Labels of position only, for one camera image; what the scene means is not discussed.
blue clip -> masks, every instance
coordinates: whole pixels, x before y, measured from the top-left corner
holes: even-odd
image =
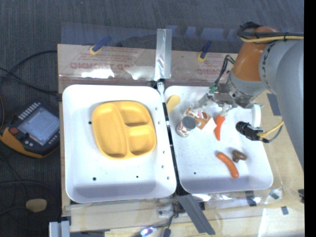
[[[199,61],[201,61],[201,62],[203,62],[204,60],[205,60],[205,58],[206,58],[206,53],[208,52],[208,50],[209,50],[209,48],[210,48],[210,46],[211,46],[211,41],[209,40],[206,44],[205,44],[205,46],[201,49],[201,51],[200,51],[200,53],[199,53],[199,55],[198,55],[198,60]]]
[[[93,47],[90,48],[90,53],[92,55],[96,55],[97,53],[101,52],[102,47],[105,46],[110,40],[110,36],[107,36],[104,39],[100,40],[98,43],[96,43]]]

yellow plastic dish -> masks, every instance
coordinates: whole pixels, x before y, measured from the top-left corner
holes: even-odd
[[[100,152],[111,159],[145,155],[157,144],[152,117],[139,102],[114,101],[97,106],[92,126]]]

brown mushroom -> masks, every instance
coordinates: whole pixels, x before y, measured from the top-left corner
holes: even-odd
[[[246,160],[247,156],[238,150],[233,150],[233,161],[239,162],[239,160]]]

gray fabric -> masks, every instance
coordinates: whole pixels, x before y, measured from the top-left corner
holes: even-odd
[[[56,49],[58,43],[93,40],[85,39],[80,28],[71,36],[67,35],[72,26],[83,24],[151,31],[172,28],[177,36],[173,39],[173,49],[199,51],[205,40],[210,39],[210,51],[237,53],[242,42],[236,37],[236,31],[248,21],[280,31],[303,32],[304,0],[0,0],[0,67],[11,68],[29,55]],[[127,47],[155,48],[156,36],[122,38],[121,42]],[[37,56],[13,72],[32,84],[57,89],[55,53]],[[0,96],[6,117],[34,99],[58,109],[54,95],[11,80],[3,80]],[[1,143],[0,154],[21,179],[40,181],[60,195],[59,151],[44,159],[33,159]],[[0,162],[0,182],[8,180],[12,177]],[[17,187],[16,206],[23,205],[20,192]],[[36,189],[29,189],[28,193],[34,198],[37,196]],[[12,194],[13,188],[0,187],[0,204],[8,203]],[[38,235],[17,227],[5,214],[0,215],[0,236]],[[48,232],[43,231],[39,236],[46,237]]]

can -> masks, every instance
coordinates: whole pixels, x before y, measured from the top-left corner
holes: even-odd
[[[185,116],[176,127],[176,132],[182,137],[187,137],[197,126],[196,120],[192,116]]]

